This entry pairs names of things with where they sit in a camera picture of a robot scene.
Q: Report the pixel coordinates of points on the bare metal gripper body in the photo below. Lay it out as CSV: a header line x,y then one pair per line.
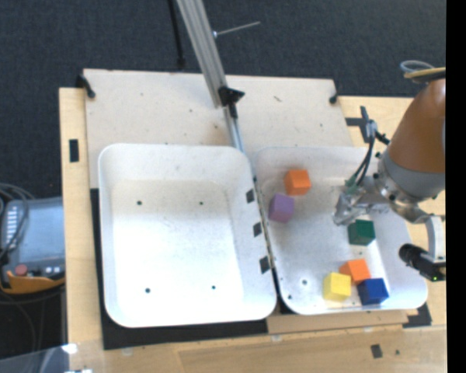
x,y
376,200

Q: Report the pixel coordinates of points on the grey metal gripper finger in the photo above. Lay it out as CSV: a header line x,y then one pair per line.
x,y
339,212
354,214

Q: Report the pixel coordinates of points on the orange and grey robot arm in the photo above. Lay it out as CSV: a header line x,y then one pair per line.
x,y
421,130

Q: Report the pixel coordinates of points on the green cube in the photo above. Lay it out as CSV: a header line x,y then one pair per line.
x,y
361,232

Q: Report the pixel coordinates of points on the white plastic tray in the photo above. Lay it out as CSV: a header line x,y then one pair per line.
x,y
318,247
178,239

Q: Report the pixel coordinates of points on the orange cube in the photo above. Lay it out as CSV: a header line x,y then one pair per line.
x,y
358,270
297,182

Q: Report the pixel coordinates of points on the purple cube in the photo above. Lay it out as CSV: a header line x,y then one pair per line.
x,y
281,208

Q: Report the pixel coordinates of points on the yellow cube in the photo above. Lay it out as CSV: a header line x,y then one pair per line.
x,y
337,286

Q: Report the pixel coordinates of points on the blue cube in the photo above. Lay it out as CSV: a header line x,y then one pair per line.
x,y
373,291

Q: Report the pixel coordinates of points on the pale flat board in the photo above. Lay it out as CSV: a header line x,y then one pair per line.
x,y
159,107

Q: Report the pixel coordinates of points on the black cylinder on white bracket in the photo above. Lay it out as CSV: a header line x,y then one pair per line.
x,y
419,260

